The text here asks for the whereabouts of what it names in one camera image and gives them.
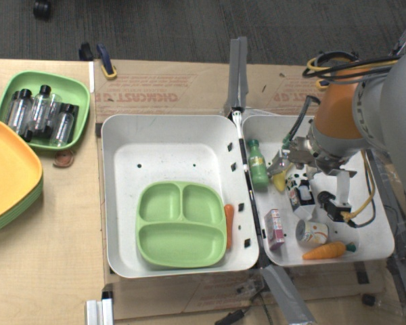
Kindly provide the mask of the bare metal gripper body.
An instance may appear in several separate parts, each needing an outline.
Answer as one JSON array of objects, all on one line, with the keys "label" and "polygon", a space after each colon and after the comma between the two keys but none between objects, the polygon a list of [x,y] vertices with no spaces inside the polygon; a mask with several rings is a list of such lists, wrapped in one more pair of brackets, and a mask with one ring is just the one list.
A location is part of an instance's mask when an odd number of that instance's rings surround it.
[{"label": "bare metal gripper body", "polygon": [[295,165],[314,167],[326,175],[338,174],[355,154],[355,150],[329,151],[313,136],[295,137],[290,142],[290,160]]}]

